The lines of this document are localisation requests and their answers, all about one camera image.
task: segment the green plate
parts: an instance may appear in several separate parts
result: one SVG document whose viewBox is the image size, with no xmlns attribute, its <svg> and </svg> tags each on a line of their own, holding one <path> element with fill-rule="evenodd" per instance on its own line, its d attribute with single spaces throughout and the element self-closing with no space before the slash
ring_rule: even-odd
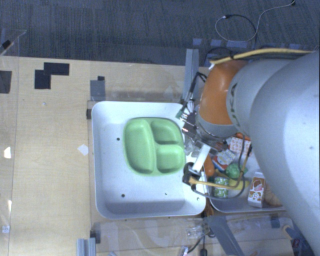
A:
<svg viewBox="0 0 320 256">
<path fill-rule="evenodd" d="M 181 130 L 169 119 L 131 119 L 124 127 L 123 138 L 126 162 L 137 174 L 171 174 L 185 165 Z"/>
</svg>

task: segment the clear plastic panel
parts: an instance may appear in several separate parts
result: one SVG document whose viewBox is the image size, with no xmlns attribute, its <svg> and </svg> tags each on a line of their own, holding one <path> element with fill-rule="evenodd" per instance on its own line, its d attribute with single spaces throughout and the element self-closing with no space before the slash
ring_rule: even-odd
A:
<svg viewBox="0 0 320 256">
<path fill-rule="evenodd" d="M 24 30 L 2 29 L 0 35 L 0 255 L 9 250 L 19 90 L 20 36 Z"/>
</svg>

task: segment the wooden table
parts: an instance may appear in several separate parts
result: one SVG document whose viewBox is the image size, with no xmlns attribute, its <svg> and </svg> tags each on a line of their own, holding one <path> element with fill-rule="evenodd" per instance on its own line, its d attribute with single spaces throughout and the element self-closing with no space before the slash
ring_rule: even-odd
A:
<svg viewBox="0 0 320 256">
<path fill-rule="evenodd" d="M 0 94 L 2 113 L 17 111 L 9 255 L 73 256 L 77 239 L 88 239 L 91 230 L 89 158 L 78 150 L 88 146 L 90 80 L 104 76 L 107 92 L 116 96 L 134 97 L 143 89 L 147 98 L 170 100 L 182 91 L 185 68 L 27 57 L 11 61 L 18 64 L 11 85 L 17 105 L 4 103 Z M 43 70 L 44 62 L 69 63 L 69 75 L 52 75 L 51 89 L 35 89 L 35 70 Z M 258 247 L 269 248 L 268 255 L 293 255 L 287 239 L 244 240 L 240 245 L 244 251 Z M 116 254 L 176 256 L 179 248 L 141 247 Z M 217 241 L 207 248 L 224 255 Z M 6 255 L 6 248 L 0 253 Z"/>
</svg>

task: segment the green can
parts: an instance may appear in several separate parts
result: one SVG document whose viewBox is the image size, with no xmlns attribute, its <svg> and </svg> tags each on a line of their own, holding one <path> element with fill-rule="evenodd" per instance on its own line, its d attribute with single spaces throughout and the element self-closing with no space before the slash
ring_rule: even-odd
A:
<svg viewBox="0 0 320 256">
<path fill-rule="evenodd" d="M 214 179 L 215 184 L 219 185 L 229 185 L 229 179 L 225 177 L 216 177 Z M 226 188 L 220 188 L 220 187 L 215 187 L 214 188 L 214 194 L 216 198 L 227 198 L 228 197 L 228 190 Z"/>
</svg>

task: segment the gray carpet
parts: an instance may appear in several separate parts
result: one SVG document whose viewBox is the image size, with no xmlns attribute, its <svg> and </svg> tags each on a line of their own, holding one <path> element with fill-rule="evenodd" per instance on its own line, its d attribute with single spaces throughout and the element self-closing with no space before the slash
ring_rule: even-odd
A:
<svg viewBox="0 0 320 256">
<path fill-rule="evenodd" d="M 290 0 L 1 0 L 0 29 L 25 29 L 21 56 L 184 65 L 186 49 L 252 49 L 270 45 L 313 50 L 319 46 L 320 2 L 267 12 L 257 41 L 232 43 L 215 31 L 225 14 L 241 14 L 257 26 L 266 9 Z M 218 24 L 229 40 L 254 34 L 244 18 Z"/>
</svg>

